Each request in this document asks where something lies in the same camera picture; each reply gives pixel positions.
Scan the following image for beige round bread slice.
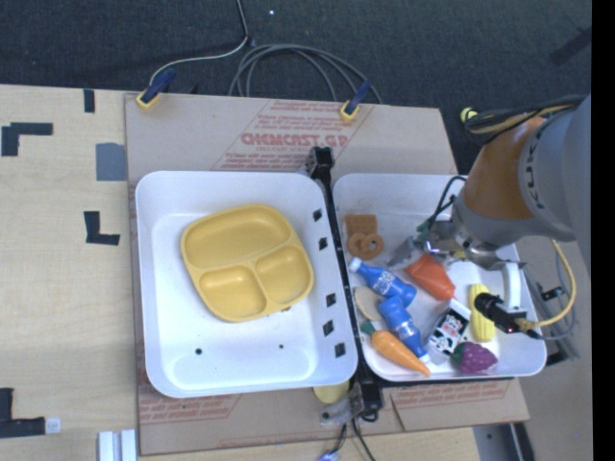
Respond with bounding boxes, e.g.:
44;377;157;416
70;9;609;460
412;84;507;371
353;285;383;322

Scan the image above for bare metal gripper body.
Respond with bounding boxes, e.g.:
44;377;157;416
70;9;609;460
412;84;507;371
418;218;504;264

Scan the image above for blue plastic bottle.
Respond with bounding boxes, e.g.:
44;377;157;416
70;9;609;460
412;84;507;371
348;256;419;307
377;295;432;365

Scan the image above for black cylinder on white bracket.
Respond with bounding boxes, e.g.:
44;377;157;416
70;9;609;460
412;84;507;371
472;260;543;339

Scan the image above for brown cardboard board red print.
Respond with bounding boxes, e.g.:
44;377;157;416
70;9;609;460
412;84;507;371
123;92;530;456

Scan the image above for white plastic tray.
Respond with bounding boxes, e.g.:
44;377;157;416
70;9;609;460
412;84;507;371
135;170;359;400
332;172;549;383

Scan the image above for black block with thin wires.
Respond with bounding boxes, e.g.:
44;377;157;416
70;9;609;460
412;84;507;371
306;145;336;181
353;379;386;418

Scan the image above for brown square biscuit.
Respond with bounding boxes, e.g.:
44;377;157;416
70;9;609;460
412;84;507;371
343;213;379;240

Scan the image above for cow print carton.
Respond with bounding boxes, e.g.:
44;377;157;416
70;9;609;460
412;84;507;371
424;306;471;357

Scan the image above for yellow divided plate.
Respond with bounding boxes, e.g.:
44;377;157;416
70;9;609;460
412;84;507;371
180;203;315;324

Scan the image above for thin black rod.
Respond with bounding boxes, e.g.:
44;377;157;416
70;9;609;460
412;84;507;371
314;160;381;402

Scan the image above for orange carrot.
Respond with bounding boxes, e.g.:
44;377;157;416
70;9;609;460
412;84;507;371
359;319;432;378

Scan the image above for yellow corn cob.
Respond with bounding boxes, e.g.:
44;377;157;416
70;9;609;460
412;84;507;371
467;282;497;344

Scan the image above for purple grapes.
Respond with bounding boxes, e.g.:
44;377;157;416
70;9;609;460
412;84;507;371
449;340;499;376

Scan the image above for yellow rounded object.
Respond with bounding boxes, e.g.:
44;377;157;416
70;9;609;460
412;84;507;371
312;380;352;405

